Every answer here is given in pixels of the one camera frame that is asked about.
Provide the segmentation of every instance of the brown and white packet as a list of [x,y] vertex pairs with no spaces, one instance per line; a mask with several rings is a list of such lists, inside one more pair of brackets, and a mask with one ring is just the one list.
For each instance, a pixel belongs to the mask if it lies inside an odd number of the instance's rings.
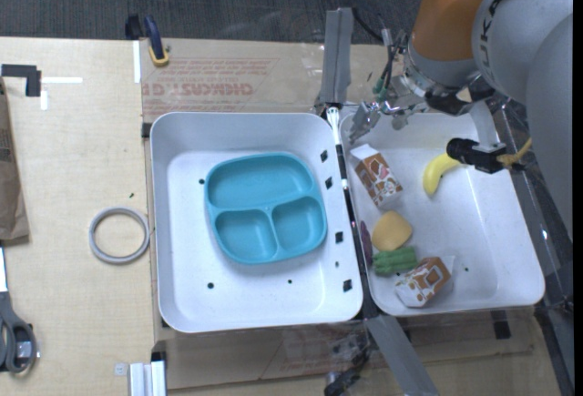
[[0,239],[16,239],[27,234],[28,219],[16,165],[8,97],[0,77]]

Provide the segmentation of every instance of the white ring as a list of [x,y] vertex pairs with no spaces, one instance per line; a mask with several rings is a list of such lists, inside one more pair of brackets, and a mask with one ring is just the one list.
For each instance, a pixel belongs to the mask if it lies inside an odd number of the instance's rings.
[[[142,245],[139,246],[138,250],[136,250],[134,253],[129,254],[125,257],[115,257],[113,255],[105,253],[97,246],[97,243],[95,242],[95,230],[97,228],[97,225],[103,220],[103,218],[108,217],[110,215],[128,215],[132,217],[134,220],[136,220],[144,229],[144,240],[142,241]],[[107,263],[116,263],[118,265],[123,263],[129,263],[130,261],[133,261],[137,259],[140,255],[142,255],[148,248],[148,244],[149,244],[148,221],[146,220],[146,217],[144,217],[144,215],[142,215],[133,208],[129,207],[105,208],[95,215],[95,217],[91,221],[91,225],[89,226],[89,247],[91,248],[91,250],[93,250],[93,253],[96,255],[98,259],[103,260]]]

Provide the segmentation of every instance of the blue plate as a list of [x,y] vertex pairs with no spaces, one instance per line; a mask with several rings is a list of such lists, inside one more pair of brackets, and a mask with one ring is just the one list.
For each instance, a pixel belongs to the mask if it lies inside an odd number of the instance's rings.
[[204,197],[220,248],[240,263],[297,257],[326,237],[318,185],[305,163],[289,153],[219,163],[207,175]]

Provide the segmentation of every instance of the white tray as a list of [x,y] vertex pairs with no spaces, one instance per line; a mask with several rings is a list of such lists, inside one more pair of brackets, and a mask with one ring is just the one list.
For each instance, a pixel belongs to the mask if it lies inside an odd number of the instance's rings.
[[544,277],[508,171],[488,175],[462,166],[445,174],[432,198],[424,192],[424,167],[445,151],[451,138],[477,140],[469,115],[415,115],[398,131],[393,130],[391,118],[383,117],[353,146],[348,140],[351,125],[349,115],[342,122],[341,137],[359,221],[372,234],[384,213],[371,201],[348,157],[351,147],[367,143],[382,153],[403,185],[402,196],[386,210],[396,210],[413,226],[405,245],[414,246],[419,259],[455,256],[453,289],[438,293],[420,309],[407,308],[398,299],[396,275],[382,277],[369,269],[371,294],[380,309],[395,316],[412,316],[526,306],[541,299]]
[[[159,309],[171,328],[204,332],[329,323],[358,313],[362,284],[332,131],[323,119],[169,113],[152,126],[150,146]],[[199,181],[221,161],[275,151],[301,158],[320,182],[326,239],[294,259],[240,264],[213,238]]]

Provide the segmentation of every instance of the yellow banana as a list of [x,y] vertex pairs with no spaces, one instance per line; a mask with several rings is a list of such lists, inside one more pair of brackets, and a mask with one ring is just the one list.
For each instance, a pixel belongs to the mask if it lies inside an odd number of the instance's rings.
[[444,173],[458,165],[461,165],[461,163],[449,157],[446,153],[438,155],[427,163],[423,173],[423,189],[425,189],[427,195],[432,196],[437,190],[439,181]]

